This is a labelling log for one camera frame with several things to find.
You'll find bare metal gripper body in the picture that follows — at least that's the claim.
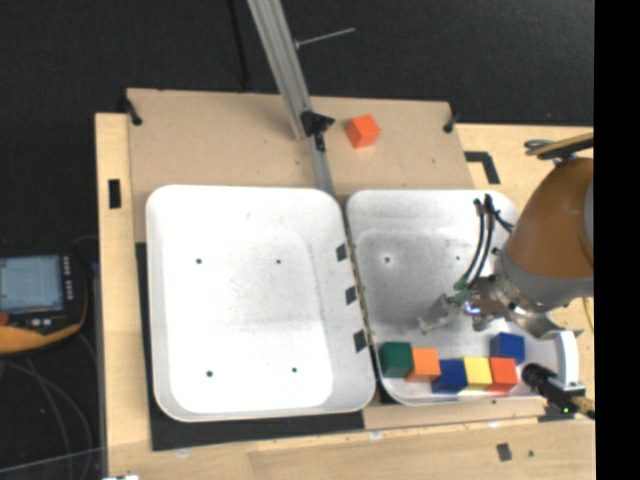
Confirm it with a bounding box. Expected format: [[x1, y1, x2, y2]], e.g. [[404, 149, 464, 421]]
[[463, 276, 565, 340]]

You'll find blue cube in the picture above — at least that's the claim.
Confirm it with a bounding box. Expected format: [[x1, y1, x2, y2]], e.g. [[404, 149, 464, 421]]
[[489, 331, 527, 365], [431, 358, 469, 396]]

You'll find white plastic tray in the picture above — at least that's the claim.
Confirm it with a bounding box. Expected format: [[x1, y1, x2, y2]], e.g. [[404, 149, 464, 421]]
[[344, 188, 582, 408], [144, 183, 378, 424]]

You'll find yellow cube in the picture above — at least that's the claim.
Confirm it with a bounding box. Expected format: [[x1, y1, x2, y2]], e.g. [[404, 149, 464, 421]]
[[457, 355, 494, 397]]

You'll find orange cube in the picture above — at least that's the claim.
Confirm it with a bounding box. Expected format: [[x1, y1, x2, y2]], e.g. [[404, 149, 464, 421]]
[[485, 356, 520, 395], [345, 113, 382, 150], [405, 347, 443, 384]]

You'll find green cube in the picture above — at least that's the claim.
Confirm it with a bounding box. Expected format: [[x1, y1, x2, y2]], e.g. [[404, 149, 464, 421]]
[[377, 341, 415, 380]]

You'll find thin black and white rod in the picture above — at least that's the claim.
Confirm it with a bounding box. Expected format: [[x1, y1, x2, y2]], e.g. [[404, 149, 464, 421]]
[[344, 225, 375, 364]]

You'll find pale brown flat board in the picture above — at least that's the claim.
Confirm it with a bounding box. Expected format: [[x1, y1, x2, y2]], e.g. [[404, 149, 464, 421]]
[[124, 87, 548, 432]]

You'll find black cylinder on white bracket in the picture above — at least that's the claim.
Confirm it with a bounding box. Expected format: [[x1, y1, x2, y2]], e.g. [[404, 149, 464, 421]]
[[520, 329, 587, 415]]

